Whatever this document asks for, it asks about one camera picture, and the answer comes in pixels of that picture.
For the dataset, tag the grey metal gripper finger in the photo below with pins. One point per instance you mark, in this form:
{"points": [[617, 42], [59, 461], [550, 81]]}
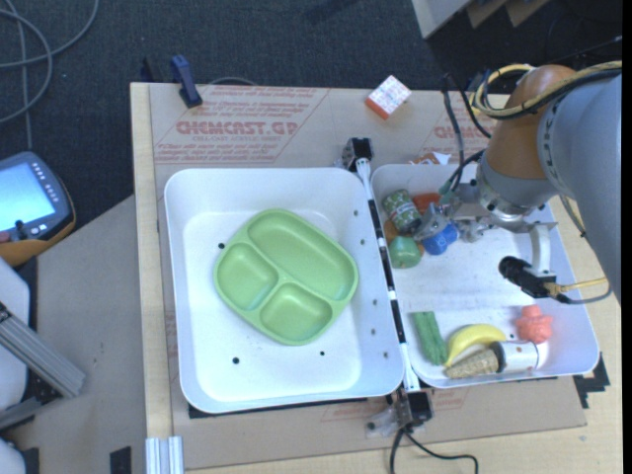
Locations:
{"points": [[472, 232], [430, 222]]}

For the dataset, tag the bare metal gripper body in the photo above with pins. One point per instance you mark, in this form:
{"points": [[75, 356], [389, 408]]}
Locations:
{"points": [[511, 213]]}

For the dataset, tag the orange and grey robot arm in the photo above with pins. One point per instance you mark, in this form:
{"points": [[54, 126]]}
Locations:
{"points": [[568, 131]]}

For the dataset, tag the blue toy block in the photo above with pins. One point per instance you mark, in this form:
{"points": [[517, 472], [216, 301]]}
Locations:
{"points": [[437, 244]]}

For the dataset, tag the orange toy carrot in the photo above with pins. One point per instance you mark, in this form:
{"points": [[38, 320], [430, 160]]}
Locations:
{"points": [[424, 200]]}

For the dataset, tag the green printed can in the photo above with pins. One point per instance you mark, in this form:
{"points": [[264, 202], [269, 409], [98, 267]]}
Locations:
{"points": [[401, 210]]}

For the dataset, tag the green toy pepper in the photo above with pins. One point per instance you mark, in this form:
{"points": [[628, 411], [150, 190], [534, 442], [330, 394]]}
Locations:
{"points": [[405, 252]]}

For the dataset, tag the small orange round toy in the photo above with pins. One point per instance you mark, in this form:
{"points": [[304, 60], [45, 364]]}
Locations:
{"points": [[390, 231]]}

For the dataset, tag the white plastic tray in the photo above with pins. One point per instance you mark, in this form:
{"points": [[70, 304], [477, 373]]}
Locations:
{"points": [[207, 373], [464, 284]]}

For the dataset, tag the orange and white packet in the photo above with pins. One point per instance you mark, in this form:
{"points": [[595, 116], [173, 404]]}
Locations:
{"points": [[434, 158]]}

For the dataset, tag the thin black and white rod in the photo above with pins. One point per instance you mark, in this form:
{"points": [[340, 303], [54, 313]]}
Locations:
{"points": [[393, 294]]}

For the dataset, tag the yellow banana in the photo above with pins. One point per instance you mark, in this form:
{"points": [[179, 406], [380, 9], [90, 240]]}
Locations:
{"points": [[469, 339]]}

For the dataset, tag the pink lumpy toy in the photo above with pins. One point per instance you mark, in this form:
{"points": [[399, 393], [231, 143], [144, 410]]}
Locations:
{"points": [[534, 325]]}

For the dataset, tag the orange and white carton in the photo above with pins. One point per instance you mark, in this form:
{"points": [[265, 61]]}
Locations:
{"points": [[387, 98]]}

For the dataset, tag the white bottle with black cap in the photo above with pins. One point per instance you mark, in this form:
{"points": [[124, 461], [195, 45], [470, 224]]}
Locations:
{"points": [[521, 356]]}

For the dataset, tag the green divided plate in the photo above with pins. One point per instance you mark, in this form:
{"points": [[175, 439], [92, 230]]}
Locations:
{"points": [[291, 260]]}

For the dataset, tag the brown cardboard board red print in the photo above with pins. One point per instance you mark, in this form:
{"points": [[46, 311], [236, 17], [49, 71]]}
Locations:
{"points": [[237, 131]]}

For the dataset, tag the black cylinder on white bracket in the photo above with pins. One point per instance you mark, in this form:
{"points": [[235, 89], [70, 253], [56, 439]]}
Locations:
{"points": [[523, 274]]}

